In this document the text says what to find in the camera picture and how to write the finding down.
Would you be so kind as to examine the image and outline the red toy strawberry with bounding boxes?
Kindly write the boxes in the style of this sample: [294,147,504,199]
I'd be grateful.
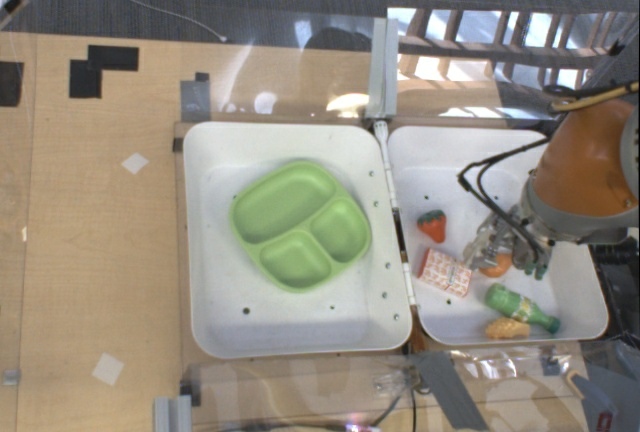
[417,208,448,244]

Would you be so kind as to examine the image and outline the orange toy fruit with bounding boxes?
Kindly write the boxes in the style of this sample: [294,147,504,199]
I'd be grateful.
[478,252,515,279]

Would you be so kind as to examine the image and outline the yellow toy bread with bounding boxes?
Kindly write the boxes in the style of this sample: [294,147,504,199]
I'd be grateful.
[483,317,531,341]

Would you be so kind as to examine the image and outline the white plastic tray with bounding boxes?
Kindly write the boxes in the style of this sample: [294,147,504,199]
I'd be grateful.
[387,125,610,347]
[182,121,414,360]

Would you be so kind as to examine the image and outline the thin black and white rod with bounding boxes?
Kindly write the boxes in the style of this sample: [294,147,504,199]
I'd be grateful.
[372,119,419,309]

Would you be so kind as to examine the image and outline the orange and white carton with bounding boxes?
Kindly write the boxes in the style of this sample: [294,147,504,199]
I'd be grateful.
[417,247,474,297]

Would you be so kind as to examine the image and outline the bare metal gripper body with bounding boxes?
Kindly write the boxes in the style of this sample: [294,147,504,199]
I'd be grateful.
[477,208,555,266]

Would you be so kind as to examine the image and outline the green divided plate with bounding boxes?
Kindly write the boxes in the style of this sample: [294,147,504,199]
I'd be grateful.
[228,159,372,294]

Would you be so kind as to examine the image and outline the green toy bottle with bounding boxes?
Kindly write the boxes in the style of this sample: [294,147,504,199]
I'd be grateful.
[483,282,561,335]

